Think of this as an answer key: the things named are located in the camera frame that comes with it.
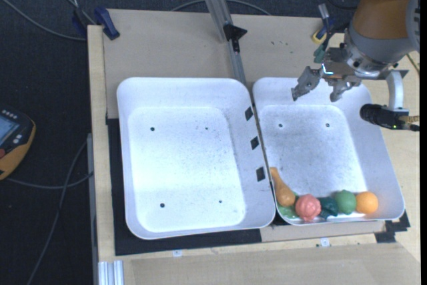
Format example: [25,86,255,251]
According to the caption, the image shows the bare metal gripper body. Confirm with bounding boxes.
[320,46,398,81]

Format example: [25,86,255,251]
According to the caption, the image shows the white plastic tray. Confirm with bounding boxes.
[252,76,406,227]
[115,76,277,240]

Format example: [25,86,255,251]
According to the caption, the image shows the green round toy fruit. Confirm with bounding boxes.
[334,189,358,215]

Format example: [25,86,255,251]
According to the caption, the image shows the orange toy orange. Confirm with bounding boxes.
[355,191,380,215]

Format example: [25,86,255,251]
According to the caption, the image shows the dark green toy broccoli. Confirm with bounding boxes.
[316,196,340,220]

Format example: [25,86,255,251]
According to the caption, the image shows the pink round toy food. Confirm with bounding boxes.
[294,194,322,223]

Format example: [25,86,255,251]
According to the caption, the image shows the light green toy leaf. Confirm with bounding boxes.
[276,202,301,220]

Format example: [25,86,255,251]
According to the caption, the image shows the brown cardboard board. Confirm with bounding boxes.
[101,8,388,244]

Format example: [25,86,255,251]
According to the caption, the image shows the black cylinder on white bracket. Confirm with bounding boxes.
[359,69,411,131]

